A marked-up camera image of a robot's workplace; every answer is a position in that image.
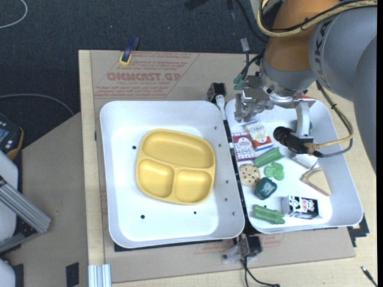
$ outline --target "wooden edge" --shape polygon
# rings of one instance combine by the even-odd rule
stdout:
[[[84,151],[84,183],[87,218],[89,265],[105,263],[97,146],[95,141],[95,109],[93,104],[92,61],[89,50],[79,50],[81,118]]]

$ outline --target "white cable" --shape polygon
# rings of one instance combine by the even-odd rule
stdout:
[[[7,27],[10,27],[10,26],[14,26],[14,25],[18,24],[20,21],[22,21],[25,18],[26,14],[28,13],[28,6],[26,5],[26,2],[24,0],[19,0],[19,1],[21,1],[24,4],[24,7],[25,7],[24,15],[20,19],[16,20],[15,22],[10,23],[9,25],[0,26],[0,29],[7,28]]]

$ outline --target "toy bread slice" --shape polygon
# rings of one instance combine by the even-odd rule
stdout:
[[[322,168],[307,171],[300,180],[325,196],[331,195],[331,189]]]

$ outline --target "white tray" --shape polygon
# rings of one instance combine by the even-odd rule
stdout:
[[[244,132],[244,123],[239,123],[234,118],[235,100],[227,103],[225,111],[230,131],[232,133]],[[276,181],[278,189],[269,198],[260,200],[254,195],[254,188],[242,186],[247,214],[255,229],[262,233],[278,233],[350,226],[361,221],[363,217],[362,206],[343,154],[318,159],[316,167],[324,170],[332,191],[332,194],[326,197],[300,181],[300,177],[308,171],[308,168],[293,161],[291,158],[295,154],[273,138],[272,134],[276,127],[283,126],[293,129],[296,126],[295,109],[284,109],[276,106],[274,109],[257,114],[253,120],[262,122],[272,139],[273,146],[278,146],[281,153],[285,155],[284,158],[278,160],[284,166],[285,178],[282,181]],[[330,113],[323,103],[316,101],[311,106],[310,121],[312,123],[310,134],[314,137],[314,143],[338,139]],[[340,150],[341,146],[338,144],[320,149],[320,152],[330,154]],[[238,167],[244,163],[253,162],[240,161]],[[263,170],[264,167],[261,167],[261,177],[265,176]],[[302,219],[285,216],[285,224],[271,224],[253,217],[254,204],[281,211],[281,199],[289,195],[317,199],[320,217]]]
[[[124,248],[231,239],[245,225],[219,109],[207,101],[113,101],[100,113],[110,235]],[[135,179],[141,139],[176,130],[208,141],[215,152],[212,193],[197,205],[146,196]]]

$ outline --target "black floor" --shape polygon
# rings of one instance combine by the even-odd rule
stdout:
[[[124,50],[131,35],[142,51],[241,53],[239,34],[253,53],[265,47],[237,5],[235,29],[227,0],[24,1],[25,19],[0,28],[0,114],[24,129],[24,147],[80,110],[80,49]],[[250,1],[240,1],[257,30]],[[21,1],[0,0],[0,26],[23,13]]]

